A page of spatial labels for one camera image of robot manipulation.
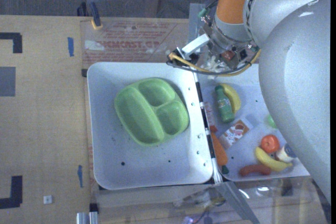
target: green plate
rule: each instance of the green plate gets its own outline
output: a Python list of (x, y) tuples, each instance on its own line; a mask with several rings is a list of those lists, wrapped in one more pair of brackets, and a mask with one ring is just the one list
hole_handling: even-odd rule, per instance
[(153, 146), (182, 133), (188, 111), (176, 91), (160, 78), (128, 85), (114, 99), (118, 118), (140, 145)]

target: yellow cable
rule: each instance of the yellow cable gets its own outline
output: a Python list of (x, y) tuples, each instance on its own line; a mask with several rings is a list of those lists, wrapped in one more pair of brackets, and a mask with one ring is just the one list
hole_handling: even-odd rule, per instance
[[(251, 62), (249, 63), (249, 65), (245, 66), (244, 68), (242, 68), (240, 71), (237, 71), (237, 72), (233, 72), (233, 73), (228, 73), (228, 74), (218, 74), (217, 76), (219, 77), (232, 77), (232, 76), (236, 76), (236, 75), (239, 75), (241, 73), (243, 73), (244, 71), (246, 71), (246, 69), (248, 69), (252, 64), (254, 64), (254, 62), (257, 60), (257, 58), (259, 57), (260, 55), (260, 52), (261, 52), (261, 49), (258, 50), (258, 52), (256, 53), (256, 55), (253, 57), (253, 59), (251, 60)], [(188, 62), (187, 60), (184, 60), (183, 58), (177, 56), (175, 53), (170, 53), (169, 54), (169, 58), (171, 60), (175, 59), (175, 60), (178, 60), (190, 67), (193, 67), (195, 68), (196, 70), (198, 71), (202, 71), (202, 72), (206, 72), (206, 73), (212, 73), (211, 71), (207, 70), (207, 69), (204, 69), (204, 68), (201, 68), (201, 67), (198, 67), (190, 62)]]

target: banana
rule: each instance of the banana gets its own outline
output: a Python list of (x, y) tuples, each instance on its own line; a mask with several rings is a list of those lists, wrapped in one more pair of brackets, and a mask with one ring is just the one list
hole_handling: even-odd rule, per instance
[(277, 161), (269, 156), (262, 148), (256, 147), (255, 154), (257, 159), (264, 164), (265, 166), (271, 168), (273, 171), (280, 172), (287, 167), (292, 166), (292, 163), (284, 163), (281, 161)]
[(241, 102), (238, 93), (234, 88), (232, 88), (230, 85), (221, 83), (221, 86), (223, 87), (225, 95), (229, 98), (231, 107), (232, 107), (232, 112), (236, 114), (236, 112), (240, 109), (241, 107)]

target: red tomato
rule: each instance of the red tomato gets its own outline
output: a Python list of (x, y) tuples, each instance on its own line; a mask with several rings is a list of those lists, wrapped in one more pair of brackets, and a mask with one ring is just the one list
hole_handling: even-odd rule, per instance
[(268, 134), (261, 139), (260, 147), (267, 153), (273, 153), (280, 148), (280, 143), (275, 135)]

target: white tray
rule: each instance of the white tray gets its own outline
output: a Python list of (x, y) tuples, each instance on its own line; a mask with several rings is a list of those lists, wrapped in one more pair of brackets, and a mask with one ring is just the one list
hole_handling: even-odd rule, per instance
[(280, 131), (271, 128), (267, 123), (269, 112), (265, 105), (259, 85), (258, 66), (259, 65), (252, 65), (245, 72), (233, 77), (217, 77), (214, 79), (205, 75), (198, 76), (203, 100), (204, 102), (209, 102), (214, 111), (216, 127), (218, 129), (216, 132), (217, 137), (222, 135), (230, 127), (230, 124), (221, 122), (219, 112), (217, 111), (215, 86), (219, 83), (227, 83), (231, 85), (240, 96), (241, 109), (236, 113), (235, 118), (246, 118), (254, 126), (226, 151), (228, 157), (226, 167), (229, 170), (229, 174), (226, 174), (225, 178), (231, 181), (248, 181), (309, 176), (308, 171), (298, 158), (292, 162), (292, 167), (287, 168), (282, 172), (272, 172), (269, 176), (250, 174), (249, 176), (242, 177), (239, 175), (239, 170), (245, 165), (258, 163), (254, 151), (255, 148), (259, 146), (263, 136), (274, 134), (279, 138), (280, 146), (283, 146), (286, 143)]
[[(188, 128), (154, 147), (137, 144), (121, 125), (114, 97), (125, 86), (145, 78), (162, 78), (184, 101)], [(109, 190), (201, 184), (213, 174), (194, 76), (166, 63), (99, 62), (87, 73), (91, 113), (93, 171)]]

